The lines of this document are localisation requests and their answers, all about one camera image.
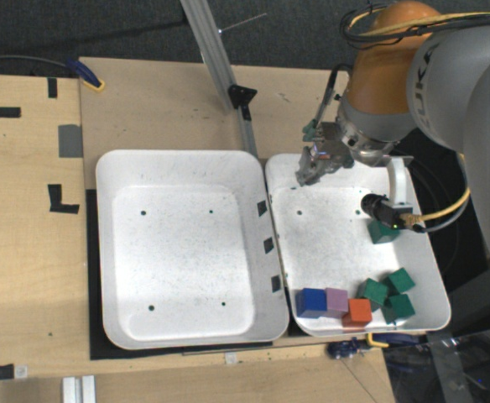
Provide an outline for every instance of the wooden board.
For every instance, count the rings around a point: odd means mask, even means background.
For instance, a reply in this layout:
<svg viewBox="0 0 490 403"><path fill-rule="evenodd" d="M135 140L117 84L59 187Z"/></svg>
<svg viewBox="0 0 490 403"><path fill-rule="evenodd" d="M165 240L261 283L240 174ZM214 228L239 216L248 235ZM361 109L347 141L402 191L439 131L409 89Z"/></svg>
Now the wooden board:
<svg viewBox="0 0 490 403"><path fill-rule="evenodd" d="M283 69L273 71L286 77L290 74ZM255 75L255 68L243 68L246 72L251 79L259 79L271 70L259 69ZM316 74L322 78L318 84L323 85L325 73ZM29 378L226 367L224 353L90 360L83 160L60 158L58 145L60 125L81 123L79 85L77 80L59 79L58 98L49 99L44 78L0 76L0 107L22 109L20 119L0 118L0 365L27 365ZM265 108L287 103L276 95L270 101L277 104ZM307 120L309 115L289 118ZM79 213L50 212L48 184L61 184L63 202L79 204ZM281 338L274 348L243 351L238 359L244 364L326 362L325 345L288 347L318 342L325 340ZM376 373L381 380L388 381L383 359L371 362L379 369ZM8 382L8 386L17 383ZM23 382L33 383L32 379Z"/></svg>
<svg viewBox="0 0 490 403"><path fill-rule="evenodd" d="M225 114L207 68L196 63L81 59L106 83L81 89L86 188L114 149L241 149L235 113ZM315 116L329 71L234 66L237 83L258 90L249 105L258 157L300 153L301 129ZM336 80L343 91L347 73ZM337 102L328 109L334 118Z"/></svg>
<svg viewBox="0 0 490 403"><path fill-rule="evenodd" d="M162 369L96 377L96 401L106 403L394 403L383 354L333 360L325 357L273 359L206 368ZM28 379L0 384L2 403L54 403L60 400L57 379Z"/></svg>

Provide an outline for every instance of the purple cube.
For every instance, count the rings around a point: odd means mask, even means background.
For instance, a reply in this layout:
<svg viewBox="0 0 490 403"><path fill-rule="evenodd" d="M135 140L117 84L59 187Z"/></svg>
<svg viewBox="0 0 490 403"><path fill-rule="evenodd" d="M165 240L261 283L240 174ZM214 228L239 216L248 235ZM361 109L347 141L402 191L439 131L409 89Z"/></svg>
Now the purple cube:
<svg viewBox="0 0 490 403"><path fill-rule="evenodd" d="M342 318L349 311L347 291L337 288L326 288L327 312L323 315L329 318Z"/></svg>

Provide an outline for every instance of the blue clamp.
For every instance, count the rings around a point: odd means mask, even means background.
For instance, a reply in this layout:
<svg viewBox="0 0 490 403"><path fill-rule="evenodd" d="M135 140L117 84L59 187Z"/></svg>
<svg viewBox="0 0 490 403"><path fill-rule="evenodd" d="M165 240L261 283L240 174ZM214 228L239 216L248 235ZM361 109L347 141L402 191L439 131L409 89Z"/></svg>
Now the blue clamp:
<svg viewBox="0 0 490 403"><path fill-rule="evenodd" d="M66 60L66 67L75 72L83 80L83 84L95 92L100 92L105 88L105 82L98 79L94 72L80 61L73 61L69 58Z"/></svg>
<svg viewBox="0 0 490 403"><path fill-rule="evenodd" d="M361 353L361 346L357 341L357 338L352 340L344 340L342 342L333 342L327 345L327 352L334 359L353 358L356 353Z"/></svg>

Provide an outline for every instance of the green cube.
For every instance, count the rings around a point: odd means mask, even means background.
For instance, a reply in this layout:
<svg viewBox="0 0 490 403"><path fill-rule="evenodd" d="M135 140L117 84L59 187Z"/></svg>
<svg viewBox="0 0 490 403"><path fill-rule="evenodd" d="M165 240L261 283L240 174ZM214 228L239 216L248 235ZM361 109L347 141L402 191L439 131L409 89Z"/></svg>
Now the green cube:
<svg viewBox="0 0 490 403"><path fill-rule="evenodd" d="M381 308L387 324L392 324L398 319L412 317L415 312L411 300L407 294L390 296Z"/></svg>
<svg viewBox="0 0 490 403"><path fill-rule="evenodd" d="M381 281L382 284L388 287L388 294L395 296L402 294L414 287L414 282L403 267L391 273Z"/></svg>
<svg viewBox="0 0 490 403"><path fill-rule="evenodd" d="M385 302L388 287L373 279L366 279L357 290L357 299L369 299L372 311L379 309Z"/></svg>
<svg viewBox="0 0 490 403"><path fill-rule="evenodd" d="M393 230L375 219L368 224L368 232L374 245L392 242L399 236L399 230Z"/></svg>

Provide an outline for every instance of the blue cube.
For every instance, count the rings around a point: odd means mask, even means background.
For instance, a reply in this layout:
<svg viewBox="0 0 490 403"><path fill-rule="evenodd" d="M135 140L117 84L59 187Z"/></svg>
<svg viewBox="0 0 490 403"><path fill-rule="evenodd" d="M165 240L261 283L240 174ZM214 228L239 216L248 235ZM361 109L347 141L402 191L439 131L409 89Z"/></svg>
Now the blue cube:
<svg viewBox="0 0 490 403"><path fill-rule="evenodd" d="M297 316L300 318L319 318L327 311L325 290L303 288L295 299Z"/></svg>

